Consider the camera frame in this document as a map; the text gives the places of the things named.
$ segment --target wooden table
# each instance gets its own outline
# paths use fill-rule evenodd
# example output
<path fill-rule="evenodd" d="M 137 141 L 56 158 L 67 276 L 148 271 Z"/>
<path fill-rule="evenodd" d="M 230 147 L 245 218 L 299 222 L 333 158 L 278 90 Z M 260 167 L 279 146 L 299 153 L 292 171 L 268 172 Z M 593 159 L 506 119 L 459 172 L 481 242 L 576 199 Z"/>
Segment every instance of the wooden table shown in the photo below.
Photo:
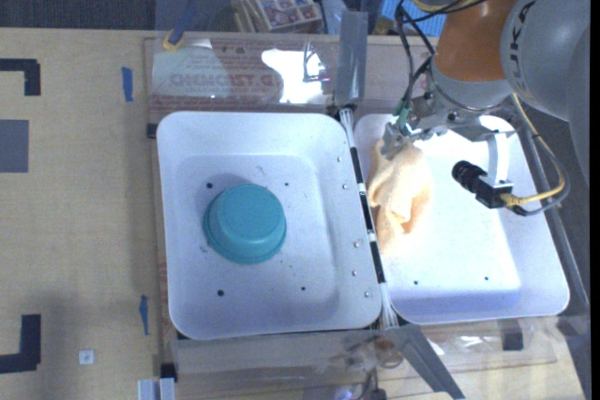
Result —
<path fill-rule="evenodd" d="M 23 94 L 22 73 L 0 72 L 0 119 L 28 121 L 29 160 L 27 172 L 0 172 L 0 354 L 19 350 L 21 315 L 42 321 L 41 363 L 0 375 L 1 399 L 136 398 L 137 381 L 158 375 L 164 352 L 143 56 L 153 35 L 0 30 L 0 58 L 41 65 L 40 96 Z M 123 67 L 133 74 L 132 101 Z M 458 385 L 468 398 L 583 398 L 564 341 L 546 338 L 549 363 L 456 373 Z M 94 363 L 79 363 L 83 349 L 94 350 Z M 388 398 L 447 398 L 425 394 L 423 381 L 405 374 L 382 377 Z M 178 385 L 182 398 L 199 388 Z"/>

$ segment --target blue tape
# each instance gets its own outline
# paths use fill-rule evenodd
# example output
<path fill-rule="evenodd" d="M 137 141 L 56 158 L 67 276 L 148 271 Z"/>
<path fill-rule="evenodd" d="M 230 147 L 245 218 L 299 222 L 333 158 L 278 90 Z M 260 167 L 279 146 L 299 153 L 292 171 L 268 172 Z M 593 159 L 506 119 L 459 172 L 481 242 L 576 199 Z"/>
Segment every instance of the blue tape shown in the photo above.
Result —
<path fill-rule="evenodd" d="M 19 353 L 0 355 L 0 374 L 31 372 L 41 363 L 41 315 L 21 315 Z"/>
<path fill-rule="evenodd" d="M 181 37 L 188 29 L 188 26 L 195 15 L 196 6 L 193 4 L 187 5 L 183 15 L 181 16 L 181 19 L 179 19 L 175 27 L 172 29 L 171 37 L 169 38 L 170 44 L 177 45 L 177 42 L 181 40 Z"/>
<path fill-rule="evenodd" d="M 142 317 L 143 323 L 143 334 L 149 335 L 148 332 L 148 297 L 142 295 L 140 299 L 140 316 Z"/>
<path fill-rule="evenodd" d="M 133 102 L 133 72 L 130 68 L 121 67 L 123 75 L 123 92 L 125 93 L 125 101 Z"/>

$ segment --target tan cloth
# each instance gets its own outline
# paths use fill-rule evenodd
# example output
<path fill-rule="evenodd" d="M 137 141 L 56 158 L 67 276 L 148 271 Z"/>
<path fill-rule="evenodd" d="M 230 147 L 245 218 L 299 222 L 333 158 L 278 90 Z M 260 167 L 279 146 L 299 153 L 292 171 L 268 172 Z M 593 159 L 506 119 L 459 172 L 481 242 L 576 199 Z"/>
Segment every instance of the tan cloth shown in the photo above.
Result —
<path fill-rule="evenodd" d="M 423 152 L 411 142 L 391 160 L 380 152 L 383 141 L 371 151 L 367 195 L 373 208 L 375 230 L 383 255 L 393 251 L 402 235 L 424 220 L 433 197 L 433 176 Z"/>

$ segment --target black tape marking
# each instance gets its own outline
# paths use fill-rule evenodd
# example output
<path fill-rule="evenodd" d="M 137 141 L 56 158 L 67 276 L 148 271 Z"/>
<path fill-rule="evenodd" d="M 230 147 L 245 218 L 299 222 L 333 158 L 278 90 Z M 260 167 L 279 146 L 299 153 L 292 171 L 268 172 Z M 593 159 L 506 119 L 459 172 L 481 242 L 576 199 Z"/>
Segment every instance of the black tape marking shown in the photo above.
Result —
<path fill-rule="evenodd" d="M 41 66 L 36 59 L 0 59 L 0 72 L 22 72 L 24 94 L 41 96 Z"/>
<path fill-rule="evenodd" d="M 369 242 L 371 245 L 371 254 L 373 254 L 373 264 L 375 265 L 375 274 L 377 274 L 377 282 L 385 283 L 385 275 L 383 274 L 382 257 L 379 255 L 377 242 Z"/>
<path fill-rule="evenodd" d="M 177 381 L 177 369 L 174 363 L 162 363 L 160 365 L 160 377 L 161 378 L 172 378 L 175 382 Z"/>
<path fill-rule="evenodd" d="M 146 124 L 146 137 L 155 139 L 157 137 L 158 124 Z"/>
<path fill-rule="evenodd" d="M 371 219 L 371 211 L 368 208 L 367 194 L 365 192 L 360 193 L 360 204 L 363 207 L 363 217 L 367 224 L 367 231 L 375 231 L 373 227 L 373 220 Z"/>
<path fill-rule="evenodd" d="M 40 363 L 41 315 L 22 315 L 19 353 L 0 355 L 0 374 L 30 372 Z"/>

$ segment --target teal bowl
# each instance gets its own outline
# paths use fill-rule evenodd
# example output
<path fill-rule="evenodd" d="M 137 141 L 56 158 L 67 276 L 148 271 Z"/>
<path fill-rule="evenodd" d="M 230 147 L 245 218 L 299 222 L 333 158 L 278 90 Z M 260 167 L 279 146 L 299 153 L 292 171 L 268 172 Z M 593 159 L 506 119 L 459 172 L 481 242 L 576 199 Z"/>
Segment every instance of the teal bowl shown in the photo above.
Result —
<path fill-rule="evenodd" d="M 278 198 L 259 185 L 224 190 L 208 205 L 202 220 L 208 244 L 225 259 L 260 263 L 283 245 L 286 219 Z"/>

